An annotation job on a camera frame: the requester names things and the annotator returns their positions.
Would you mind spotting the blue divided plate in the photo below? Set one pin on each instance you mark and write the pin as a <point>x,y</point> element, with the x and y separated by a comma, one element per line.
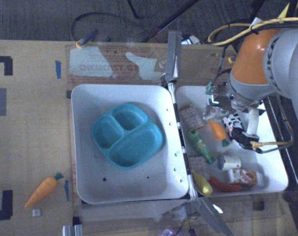
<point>129,139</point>

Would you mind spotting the black and white cow carton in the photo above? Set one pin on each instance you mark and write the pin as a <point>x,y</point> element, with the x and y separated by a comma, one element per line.
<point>233,124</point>

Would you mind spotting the orange patterned biscuit packet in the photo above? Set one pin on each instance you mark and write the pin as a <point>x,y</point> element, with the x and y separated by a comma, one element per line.
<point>198,163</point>
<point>191,117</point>

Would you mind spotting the red sausage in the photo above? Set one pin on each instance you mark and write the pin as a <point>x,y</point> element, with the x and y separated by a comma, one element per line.
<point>225,187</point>

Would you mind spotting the white carton brown print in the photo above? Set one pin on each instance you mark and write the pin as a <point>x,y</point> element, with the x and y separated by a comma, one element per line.
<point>245,177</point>

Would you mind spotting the small white can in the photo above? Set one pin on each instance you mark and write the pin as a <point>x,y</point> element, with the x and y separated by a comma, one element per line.
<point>230,162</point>

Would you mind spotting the small orange carrot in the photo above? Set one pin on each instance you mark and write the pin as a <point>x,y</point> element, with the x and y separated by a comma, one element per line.
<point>218,131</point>

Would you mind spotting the yellow banana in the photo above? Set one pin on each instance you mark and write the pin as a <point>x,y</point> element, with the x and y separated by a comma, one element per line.
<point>203,184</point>

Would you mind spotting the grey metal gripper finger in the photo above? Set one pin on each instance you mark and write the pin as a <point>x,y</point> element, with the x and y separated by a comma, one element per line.
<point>221,113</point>
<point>209,112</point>

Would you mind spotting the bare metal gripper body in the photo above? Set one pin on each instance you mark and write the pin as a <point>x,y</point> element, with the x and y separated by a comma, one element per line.
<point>222,97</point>

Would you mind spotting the brown cardboard board red print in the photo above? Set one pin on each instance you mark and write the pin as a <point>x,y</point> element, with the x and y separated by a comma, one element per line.
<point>144,58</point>

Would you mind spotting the white plastic tray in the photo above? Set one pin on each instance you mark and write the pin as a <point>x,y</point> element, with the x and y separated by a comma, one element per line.
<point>139,183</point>
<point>264,161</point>

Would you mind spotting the large orange carrot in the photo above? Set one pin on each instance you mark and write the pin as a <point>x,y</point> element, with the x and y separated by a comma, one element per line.
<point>42,190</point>

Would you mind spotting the small white cube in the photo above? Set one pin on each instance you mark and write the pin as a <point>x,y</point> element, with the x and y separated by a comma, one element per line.
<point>36,212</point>

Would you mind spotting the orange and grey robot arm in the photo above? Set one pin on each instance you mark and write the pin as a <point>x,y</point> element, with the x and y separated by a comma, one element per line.
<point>252,55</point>

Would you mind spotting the green bottle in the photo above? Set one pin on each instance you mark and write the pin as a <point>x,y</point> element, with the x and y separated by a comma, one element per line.
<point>200,145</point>

